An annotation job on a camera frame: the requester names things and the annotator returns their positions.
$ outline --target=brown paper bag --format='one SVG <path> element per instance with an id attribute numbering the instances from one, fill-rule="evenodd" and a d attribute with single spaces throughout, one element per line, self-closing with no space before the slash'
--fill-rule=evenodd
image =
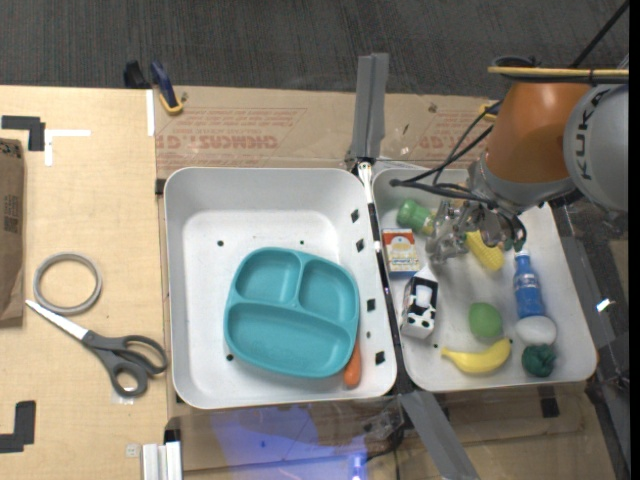
<path id="1" fill-rule="evenodd" d="M 0 320 L 24 309 L 24 154 L 18 140 L 0 139 Z"/>

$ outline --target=gray scissor handle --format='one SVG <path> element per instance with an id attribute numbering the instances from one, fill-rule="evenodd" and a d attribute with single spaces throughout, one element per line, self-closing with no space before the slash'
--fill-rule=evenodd
<path id="1" fill-rule="evenodd" d="M 111 379 L 113 389 L 115 389 L 120 396 L 140 396 L 147 390 L 147 372 L 142 366 L 127 359 L 121 358 L 109 350 L 103 350 L 93 347 L 89 348 L 100 358 L 102 364 L 104 364 L 105 368 L 107 369 L 107 373 L 109 374 L 109 378 Z M 128 389 L 120 383 L 118 375 L 120 375 L 121 373 L 127 373 L 135 379 L 135 388 Z"/>
<path id="2" fill-rule="evenodd" d="M 105 338 L 93 331 L 88 331 L 82 338 L 85 346 L 90 348 L 105 365 L 111 384 L 122 396 L 132 397 L 144 393 L 147 389 L 147 376 L 155 375 L 167 369 L 168 360 L 160 344 L 146 336 L 129 335 L 120 338 Z M 152 348 L 160 362 L 154 364 L 148 357 L 129 348 L 129 345 L 142 344 Z M 118 380 L 118 375 L 128 373 L 137 383 L 135 389 L 126 389 Z"/>

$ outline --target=scissor blade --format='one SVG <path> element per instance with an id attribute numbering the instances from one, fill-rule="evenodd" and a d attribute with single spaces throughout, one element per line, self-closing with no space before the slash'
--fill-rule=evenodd
<path id="1" fill-rule="evenodd" d="M 49 320 L 49 322 L 56 324 L 58 327 L 71 334 L 71 336 L 78 338 L 80 341 L 82 341 L 84 335 L 89 332 L 89 329 L 85 329 L 84 327 L 72 322 L 71 320 L 68 320 L 63 316 L 60 316 L 57 313 L 54 313 L 53 311 L 42 307 L 37 302 L 26 300 L 25 303 L 36 313 L 40 313 L 43 317 Z"/>

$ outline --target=white ball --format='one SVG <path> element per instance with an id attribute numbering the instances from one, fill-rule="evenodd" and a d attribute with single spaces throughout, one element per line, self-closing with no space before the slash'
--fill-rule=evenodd
<path id="1" fill-rule="evenodd" d="M 527 345 L 552 345 L 558 333 L 554 321 L 546 316 L 522 318 L 515 329 L 518 337 Z"/>

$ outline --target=blue clip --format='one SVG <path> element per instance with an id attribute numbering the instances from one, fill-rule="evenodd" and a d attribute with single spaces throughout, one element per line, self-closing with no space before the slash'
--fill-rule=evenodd
<path id="1" fill-rule="evenodd" d="M 182 112 L 182 103 L 176 98 L 171 80 L 162 64 L 157 60 L 151 63 L 151 77 L 154 83 L 160 87 L 160 102 L 169 114 L 179 114 Z"/>

